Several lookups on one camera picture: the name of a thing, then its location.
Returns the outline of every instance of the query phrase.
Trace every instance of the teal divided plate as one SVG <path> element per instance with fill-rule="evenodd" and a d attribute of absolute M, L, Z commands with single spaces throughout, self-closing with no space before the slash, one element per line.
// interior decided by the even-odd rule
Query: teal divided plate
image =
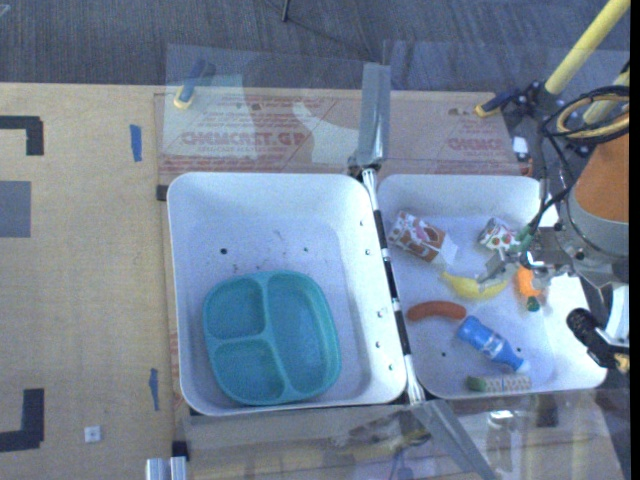
<path fill-rule="evenodd" d="M 278 405 L 329 389 L 341 368 L 327 300 L 310 277 L 288 270 L 223 281 L 203 306 L 218 385 L 245 405 Z"/>

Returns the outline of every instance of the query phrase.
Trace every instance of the toy banana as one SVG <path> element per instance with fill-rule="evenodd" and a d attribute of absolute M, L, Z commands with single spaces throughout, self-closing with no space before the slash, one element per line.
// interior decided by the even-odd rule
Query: toy banana
<path fill-rule="evenodd" d="M 509 280 L 505 279 L 498 284 L 487 286 L 484 290 L 480 291 L 478 281 L 471 277 L 454 276 L 448 272 L 443 272 L 441 275 L 449 281 L 449 284 L 451 284 L 455 292 L 465 299 L 490 299 L 498 295 L 505 289 L 507 284 L 509 284 Z"/>

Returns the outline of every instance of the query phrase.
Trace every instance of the blue bottle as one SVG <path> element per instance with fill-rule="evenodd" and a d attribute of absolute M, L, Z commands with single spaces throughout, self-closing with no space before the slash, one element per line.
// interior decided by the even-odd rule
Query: blue bottle
<path fill-rule="evenodd" d="M 458 328 L 456 337 L 466 341 L 496 363 L 510 366 L 514 371 L 523 371 L 528 363 L 518 357 L 509 342 L 497 332 L 483 325 L 475 316 L 468 316 Z"/>

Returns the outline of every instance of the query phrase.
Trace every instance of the red sausage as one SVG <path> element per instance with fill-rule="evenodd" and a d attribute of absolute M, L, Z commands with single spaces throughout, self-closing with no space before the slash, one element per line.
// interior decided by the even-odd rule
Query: red sausage
<path fill-rule="evenodd" d="M 446 300 L 432 300 L 421 302 L 407 311 L 407 318 L 413 322 L 422 320 L 427 316 L 446 316 L 455 320 L 462 320 L 467 316 L 464 306 Z"/>

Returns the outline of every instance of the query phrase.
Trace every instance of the gray floor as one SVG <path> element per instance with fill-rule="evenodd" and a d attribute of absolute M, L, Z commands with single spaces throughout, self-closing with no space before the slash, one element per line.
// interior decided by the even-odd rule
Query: gray floor
<path fill-rule="evenodd" d="M 286 21 L 283 1 L 0 0 L 0 81 L 164 84 L 175 52 L 205 47 L 384 61 L 397 89 L 498 92 L 545 79 L 608 0 L 291 0 Z M 567 92 L 609 84 L 630 36 L 627 13 Z M 261 76 L 281 79 L 286 67 Z M 615 375 L 606 385 L 628 387 Z M 608 399 L 611 421 L 628 420 L 625 400 Z M 630 477 L 628 431 L 613 430 Z"/>

